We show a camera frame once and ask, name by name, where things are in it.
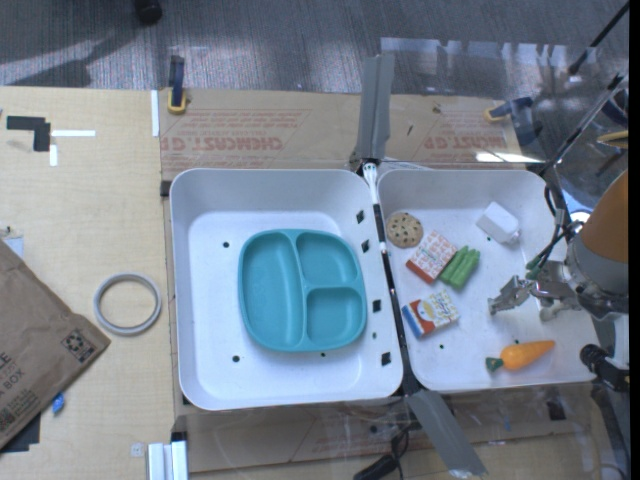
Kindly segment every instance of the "black chair wheel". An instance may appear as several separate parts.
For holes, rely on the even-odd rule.
[[[142,23],[152,25],[162,18],[162,8],[158,0],[136,0],[135,7]]]

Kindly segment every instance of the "orange carrot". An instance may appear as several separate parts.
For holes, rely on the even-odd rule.
[[[529,341],[508,345],[500,352],[500,358],[487,357],[486,365],[489,371],[496,371],[501,366],[507,370],[517,370],[533,363],[555,346],[554,340]]]

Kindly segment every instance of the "wooden table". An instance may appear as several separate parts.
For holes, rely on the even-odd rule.
[[[144,478],[144,455],[132,456],[132,445],[166,442],[173,424],[160,154],[149,93],[0,87],[0,102],[0,220],[24,234],[27,265],[93,322],[93,295],[115,273],[149,276],[164,298],[145,333],[109,334],[104,355],[65,392],[63,410],[43,411],[40,443],[0,455],[0,477]],[[96,136],[56,139],[58,166],[51,167],[48,153],[32,150],[32,132],[6,129],[7,115],[44,117],[52,130]],[[151,313],[142,287],[114,286],[107,295],[103,311],[116,323],[133,325]]]

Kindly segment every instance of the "cookie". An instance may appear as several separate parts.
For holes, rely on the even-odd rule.
[[[407,212],[394,213],[387,219],[387,239],[396,247],[415,247],[422,240],[422,224]]]

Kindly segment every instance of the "blue object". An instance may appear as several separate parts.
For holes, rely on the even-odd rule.
[[[58,414],[63,407],[64,395],[60,392],[54,397],[53,401],[51,402],[51,410],[53,411],[53,414]]]
[[[169,86],[171,87],[171,105],[179,107],[182,102],[182,83],[184,80],[184,58],[171,56],[169,65]]]
[[[515,100],[507,101],[506,103],[489,110],[489,115],[493,118],[505,117],[509,114],[519,112],[523,107],[531,107],[533,100],[526,96],[524,98],[517,98]]]
[[[252,236],[240,253],[238,289],[247,331],[273,350],[343,347],[366,323],[360,264],[331,233],[278,229]]]

